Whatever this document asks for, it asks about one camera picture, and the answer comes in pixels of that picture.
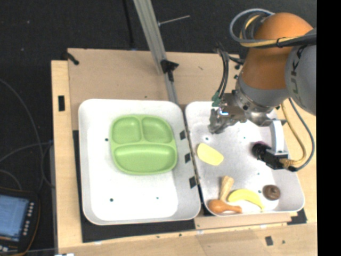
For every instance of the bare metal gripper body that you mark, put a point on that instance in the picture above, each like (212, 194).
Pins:
(239, 111)

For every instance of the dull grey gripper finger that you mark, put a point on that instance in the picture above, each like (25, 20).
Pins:
(226, 123)
(214, 123)

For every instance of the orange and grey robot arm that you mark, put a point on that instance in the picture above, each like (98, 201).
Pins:
(269, 63)

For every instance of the pale yellow wedge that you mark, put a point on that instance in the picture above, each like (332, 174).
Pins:
(209, 155)

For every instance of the white plastic tray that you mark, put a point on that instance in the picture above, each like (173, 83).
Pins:
(133, 196)
(239, 153)

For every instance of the beige toy bread stick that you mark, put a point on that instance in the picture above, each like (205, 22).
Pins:
(226, 187)

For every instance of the yellow banana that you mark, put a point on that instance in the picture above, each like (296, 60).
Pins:
(246, 196)

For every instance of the green divided plate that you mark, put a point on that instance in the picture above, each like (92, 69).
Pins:
(144, 156)

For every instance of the brown doughnut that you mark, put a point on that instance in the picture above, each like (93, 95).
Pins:
(271, 192)

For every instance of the orange brown toy drumstick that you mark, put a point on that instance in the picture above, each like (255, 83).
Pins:
(219, 206)

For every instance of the brown cardboard board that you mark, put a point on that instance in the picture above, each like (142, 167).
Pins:
(106, 76)

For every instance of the black cylinder on white bracket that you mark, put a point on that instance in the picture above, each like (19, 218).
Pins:
(270, 157)

